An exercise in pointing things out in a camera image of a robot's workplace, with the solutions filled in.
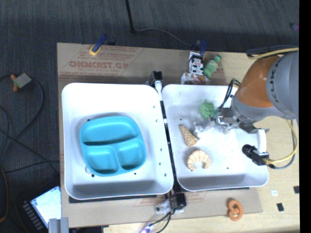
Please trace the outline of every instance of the gray carpet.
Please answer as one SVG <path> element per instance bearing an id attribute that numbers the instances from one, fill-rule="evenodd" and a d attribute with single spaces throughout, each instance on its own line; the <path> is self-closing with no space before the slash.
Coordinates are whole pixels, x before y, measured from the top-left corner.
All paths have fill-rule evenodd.
<path id="1" fill-rule="evenodd" d="M 196 40 L 208 50 L 245 52 L 260 47 L 299 44 L 299 0 L 128 0 L 136 29 L 131 33 L 124 0 L 0 0 L 0 76 L 26 72 L 42 86 L 44 100 L 35 120 L 11 142 L 1 160 L 10 195 L 8 218 L 0 232 L 22 232 L 13 203 L 18 195 L 55 175 L 59 165 L 35 166 L 59 159 L 56 43 L 93 44 L 107 33 L 117 46 L 189 50 Z M 0 107 L 14 136 L 36 113 L 40 89 L 35 83 L 18 93 L 9 78 L 0 79 Z M 0 113 L 0 129 L 6 122 Z M 4 135 L 0 133 L 0 144 Z"/>

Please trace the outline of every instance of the blue plate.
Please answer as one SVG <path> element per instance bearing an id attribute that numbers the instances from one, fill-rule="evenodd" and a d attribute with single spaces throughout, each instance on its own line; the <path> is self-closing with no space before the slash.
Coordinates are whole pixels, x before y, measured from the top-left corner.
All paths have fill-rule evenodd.
<path id="1" fill-rule="evenodd" d="M 140 129 L 126 116 L 87 121 L 80 130 L 80 145 L 86 166 L 98 176 L 130 172 L 146 161 Z"/>

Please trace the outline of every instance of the toy pretzel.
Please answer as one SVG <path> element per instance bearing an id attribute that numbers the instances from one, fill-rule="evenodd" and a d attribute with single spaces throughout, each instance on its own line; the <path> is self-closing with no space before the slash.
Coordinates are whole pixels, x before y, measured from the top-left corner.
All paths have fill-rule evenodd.
<path id="1" fill-rule="evenodd" d="M 239 221 L 244 213 L 241 203 L 237 200 L 231 200 L 228 204 L 228 208 L 229 218 L 235 222 Z"/>

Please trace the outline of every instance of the blue clamp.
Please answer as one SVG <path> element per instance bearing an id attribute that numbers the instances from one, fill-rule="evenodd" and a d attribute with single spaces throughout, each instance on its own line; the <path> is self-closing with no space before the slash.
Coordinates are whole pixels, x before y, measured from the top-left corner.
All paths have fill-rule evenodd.
<path id="1" fill-rule="evenodd" d="M 203 57 L 204 56 L 204 53 L 207 49 L 207 43 L 206 43 L 206 40 L 196 40 L 192 46 L 191 46 L 191 50 L 192 51 L 198 51 L 200 49 L 200 56 Z"/>
<path id="2" fill-rule="evenodd" d="M 101 49 L 101 45 L 105 42 L 105 40 L 107 39 L 107 34 L 103 34 L 101 38 L 99 38 L 99 40 L 97 41 L 96 44 L 94 44 L 90 49 L 89 49 L 89 53 L 92 55 L 96 55 L 98 54 L 99 50 Z"/>
<path id="3" fill-rule="evenodd" d="M 207 43 L 206 43 L 206 40 L 202 40 L 201 41 L 201 47 L 200 47 L 200 55 L 203 57 L 205 51 L 206 51 L 206 48 L 207 48 Z"/>

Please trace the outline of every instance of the black device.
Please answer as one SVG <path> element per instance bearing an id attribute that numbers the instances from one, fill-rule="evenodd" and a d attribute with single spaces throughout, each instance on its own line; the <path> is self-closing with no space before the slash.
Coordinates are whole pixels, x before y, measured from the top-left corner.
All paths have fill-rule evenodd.
<path id="1" fill-rule="evenodd" d="M 23 194 L 17 202 L 17 212 L 27 232 L 48 233 L 50 218 L 61 218 L 61 189 L 55 178 L 41 187 Z M 84 229 L 70 229 L 81 233 Z"/>
<path id="2" fill-rule="evenodd" d="M 242 152 L 245 154 L 248 158 L 252 159 L 255 164 L 258 166 L 266 165 L 264 162 L 264 158 L 269 158 L 269 153 L 263 152 L 260 153 L 257 151 L 257 148 L 255 146 L 251 146 L 249 144 L 245 144 L 242 147 Z"/>

